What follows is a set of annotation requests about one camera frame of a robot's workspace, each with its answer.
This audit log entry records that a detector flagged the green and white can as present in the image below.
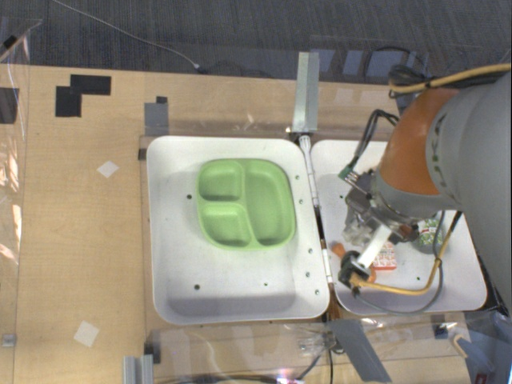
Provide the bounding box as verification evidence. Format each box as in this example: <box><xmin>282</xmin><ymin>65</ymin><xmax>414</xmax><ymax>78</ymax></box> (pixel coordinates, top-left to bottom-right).
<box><xmin>414</xmin><ymin>218</ymin><xmax>445</xmax><ymax>252</ymax></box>

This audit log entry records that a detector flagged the green divided plate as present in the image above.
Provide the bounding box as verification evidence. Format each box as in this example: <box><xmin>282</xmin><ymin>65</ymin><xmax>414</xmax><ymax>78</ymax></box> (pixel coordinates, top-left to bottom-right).
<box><xmin>195</xmin><ymin>158</ymin><xmax>298</xmax><ymax>252</ymax></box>

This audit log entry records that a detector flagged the thin black and white rod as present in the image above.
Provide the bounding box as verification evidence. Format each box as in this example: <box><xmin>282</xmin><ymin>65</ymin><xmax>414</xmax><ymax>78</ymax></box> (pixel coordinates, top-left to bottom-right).
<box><xmin>298</xmin><ymin>134</ymin><xmax>335</xmax><ymax>286</ymax></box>

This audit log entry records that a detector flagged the white plastic tray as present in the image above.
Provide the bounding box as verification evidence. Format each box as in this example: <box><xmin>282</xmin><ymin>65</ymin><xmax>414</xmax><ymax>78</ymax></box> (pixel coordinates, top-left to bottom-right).
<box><xmin>310</xmin><ymin>139</ymin><xmax>490</xmax><ymax>317</ymax></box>
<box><xmin>146</xmin><ymin>135</ymin><xmax>331</xmax><ymax>326</ymax></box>

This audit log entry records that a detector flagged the black cylinder on white bracket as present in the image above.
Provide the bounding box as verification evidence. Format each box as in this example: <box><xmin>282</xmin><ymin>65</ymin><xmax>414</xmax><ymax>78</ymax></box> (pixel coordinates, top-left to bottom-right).
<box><xmin>338</xmin><ymin>225</ymin><xmax>395</xmax><ymax>292</ymax></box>

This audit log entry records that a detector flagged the red and white carton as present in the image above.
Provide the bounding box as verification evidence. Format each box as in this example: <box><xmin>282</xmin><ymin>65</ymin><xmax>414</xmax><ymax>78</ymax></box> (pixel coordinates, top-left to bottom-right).
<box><xmin>371</xmin><ymin>241</ymin><xmax>398</xmax><ymax>272</ymax></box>

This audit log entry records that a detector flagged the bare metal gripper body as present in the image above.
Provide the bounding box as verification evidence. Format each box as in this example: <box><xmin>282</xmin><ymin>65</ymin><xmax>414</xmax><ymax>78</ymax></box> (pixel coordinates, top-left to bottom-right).
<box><xmin>345</xmin><ymin>169</ymin><xmax>420</xmax><ymax>244</ymax></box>

